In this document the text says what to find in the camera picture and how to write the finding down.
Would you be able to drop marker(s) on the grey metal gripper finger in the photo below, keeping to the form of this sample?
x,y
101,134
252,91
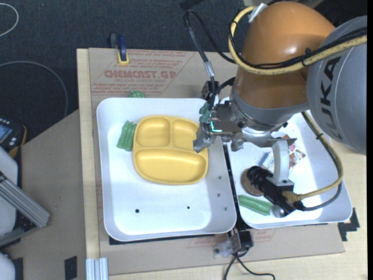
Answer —
x,y
237,144
204,143

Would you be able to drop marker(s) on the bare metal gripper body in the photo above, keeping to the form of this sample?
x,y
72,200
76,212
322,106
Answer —
x,y
225,121

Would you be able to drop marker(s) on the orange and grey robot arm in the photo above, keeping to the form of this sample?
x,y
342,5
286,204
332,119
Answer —
x,y
279,63

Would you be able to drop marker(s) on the blue and white carton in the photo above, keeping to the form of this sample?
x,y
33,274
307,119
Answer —
x,y
267,160

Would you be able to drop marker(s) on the yellow divided plate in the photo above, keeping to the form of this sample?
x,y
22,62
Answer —
x,y
169,162

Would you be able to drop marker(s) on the brown round can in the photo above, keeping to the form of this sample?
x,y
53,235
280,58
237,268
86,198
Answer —
x,y
249,187

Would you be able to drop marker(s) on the white and red printed packet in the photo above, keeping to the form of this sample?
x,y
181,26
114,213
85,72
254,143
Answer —
x,y
295,154

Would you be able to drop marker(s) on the white plastic tray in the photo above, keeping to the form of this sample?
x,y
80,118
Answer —
x,y
163,209
314,174

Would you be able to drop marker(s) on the green asparagus bundle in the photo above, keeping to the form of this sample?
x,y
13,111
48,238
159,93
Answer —
x,y
126,136

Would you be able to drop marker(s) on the small silver round object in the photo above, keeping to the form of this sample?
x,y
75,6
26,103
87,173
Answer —
x,y
278,211

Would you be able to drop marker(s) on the green toy vegetable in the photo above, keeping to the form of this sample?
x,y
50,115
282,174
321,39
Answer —
x,y
137,94

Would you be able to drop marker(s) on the brown cardboard board red print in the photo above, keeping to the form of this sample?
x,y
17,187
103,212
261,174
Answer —
x,y
140,74

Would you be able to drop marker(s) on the black cylinder on white bracket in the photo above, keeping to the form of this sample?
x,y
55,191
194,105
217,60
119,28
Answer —
x,y
274,189

